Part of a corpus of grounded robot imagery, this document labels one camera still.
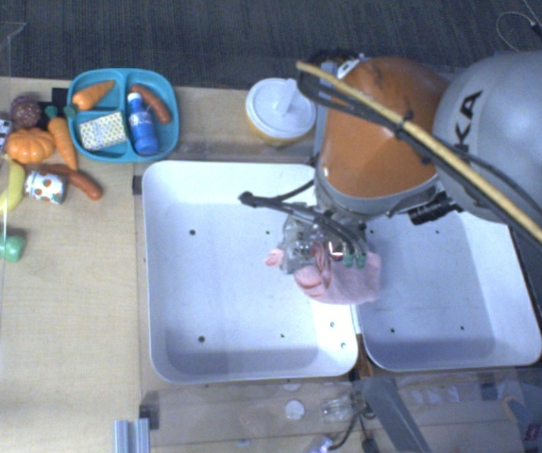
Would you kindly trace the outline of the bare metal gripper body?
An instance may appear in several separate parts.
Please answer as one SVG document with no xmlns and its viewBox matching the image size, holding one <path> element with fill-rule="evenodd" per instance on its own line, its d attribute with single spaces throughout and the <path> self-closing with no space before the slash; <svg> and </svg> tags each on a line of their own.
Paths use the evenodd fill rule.
<svg viewBox="0 0 542 453">
<path fill-rule="evenodd" d="M 279 249 L 284 252 L 279 266 L 284 273 L 295 273 L 321 259 L 337 262 L 347 269 L 363 270 L 368 256 L 361 230 L 318 212 L 289 215 Z"/>
</svg>

